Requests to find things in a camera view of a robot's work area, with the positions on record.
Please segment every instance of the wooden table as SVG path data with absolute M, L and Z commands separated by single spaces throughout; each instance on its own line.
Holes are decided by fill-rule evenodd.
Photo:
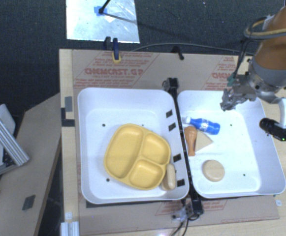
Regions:
M 36 236 L 61 151 L 60 95 L 28 110 L 17 142 L 30 160 L 0 179 L 0 236 Z M 24 207 L 25 200 L 32 206 Z

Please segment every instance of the metal frame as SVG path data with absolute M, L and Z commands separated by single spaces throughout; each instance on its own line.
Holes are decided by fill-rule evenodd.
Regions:
M 12 170 L 15 166 L 22 166 L 24 163 L 28 162 L 29 157 L 19 146 L 16 139 L 9 133 L 5 125 L 0 119 L 0 143 L 3 145 L 7 154 L 11 157 L 14 165 L 7 166 L 3 164 L 0 166 L 0 175 Z

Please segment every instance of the black cable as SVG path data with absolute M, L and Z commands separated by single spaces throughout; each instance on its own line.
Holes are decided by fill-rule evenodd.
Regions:
M 228 49 L 228 48 L 222 48 L 222 47 L 214 47 L 214 46 L 207 46 L 207 45 L 199 45 L 199 44 L 189 44 L 189 43 L 158 43 L 158 44 L 150 44 L 150 45 L 144 45 L 144 46 L 135 48 L 135 49 L 131 50 L 131 52 L 136 52 L 138 50 L 145 49 L 145 48 L 148 48 L 148 47 L 162 46 L 162 45 L 186 45 L 186 46 L 195 46 L 195 47 L 200 47 L 200 48 L 208 48 L 208 49 L 215 49 L 215 50 L 222 50 L 222 51 L 240 53 L 240 51 L 234 50 L 234 49 Z
M 184 236 L 187 232 L 187 229 L 188 229 L 188 225 L 189 225 L 189 220 L 187 220 L 187 223 L 186 223 L 186 228 L 184 229 L 184 232 L 181 236 Z
M 186 234 L 187 229 L 188 229 L 188 225 L 189 225 L 189 221 L 195 221 L 195 220 L 197 220 L 199 217 L 200 217 L 200 216 L 197 215 L 195 218 L 192 218 L 192 216 L 191 216 L 191 217 L 189 217 L 189 218 L 187 219 L 186 228 L 184 229 L 184 232 L 183 232 L 183 234 L 182 234 L 181 236 L 184 236 L 184 235 Z M 183 226 L 183 222 L 181 222 L 180 226 L 173 232 L 173 234 L 172 234 L 171 236 L 175 236 L 176 233 L 180 231 L 180 229 L 182 228 L 182 226 Z
M 235 71 L 233 72 L 234 77 L 236 77 L 236 75 L 238 73 L 239 67 L 240 67 L 242 61 L 244 60 L 244 58 L 246 56 L 247 47 L 251 42 L 257 42 L 257 40 L 248 39 L 248 38 L 245 38 L 244 40 L 242 40 L 241 51 L 240 51 L 240 55 L 238 57 L 237 66 L 236 66 Z
M 183 226 L 183 222 L 180 223 L 180 226 L 172 233 L 171 236 L 175 236 L 177 232 L 179 232 L 179 230 L 181 229 L 181 227 Z

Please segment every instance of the dark floor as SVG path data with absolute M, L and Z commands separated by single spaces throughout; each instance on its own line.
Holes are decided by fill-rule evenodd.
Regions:
M 135 0 L 141 44 L 120 44 L 120 48 L 184 42 L 239 50 L 243 29 L 283 4 L 284 0 Z M 0 104 L 5 103 L 13 115 L 59 92 L 60 48 L 102 49 L 101 42 L 67 40 L 65 31 L 65 0 L 0 0 Z M 236 54 L 181 48 L 184 53 Z M 158 46 L 148 51 L 171 49 Z M 248 51 L 255 49 L 251 45 Z M 55 179 L 55 183 L 59 181 L 57 174 Z M 48 211 L 59 209 L 59 187 L 53 188 Z M 57 222 L 52 222 L 54 231 L 41 231 L 41 235 L 53 235 Z
M 59 236 L 63 221 L 62 155 L 60 154 L 38 236 Z

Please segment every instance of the blue and white toy bottle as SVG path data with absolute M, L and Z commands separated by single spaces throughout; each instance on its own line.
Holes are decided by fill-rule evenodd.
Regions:
M 198 130 L 209 133 L 211 135 L 217 135 L 220 131 L 221 126 L 218 123 L 211 122 L 206 119 L 192 119 L 191 117 L 186 117 L 185 122 L 187 124 L 193 125 Z

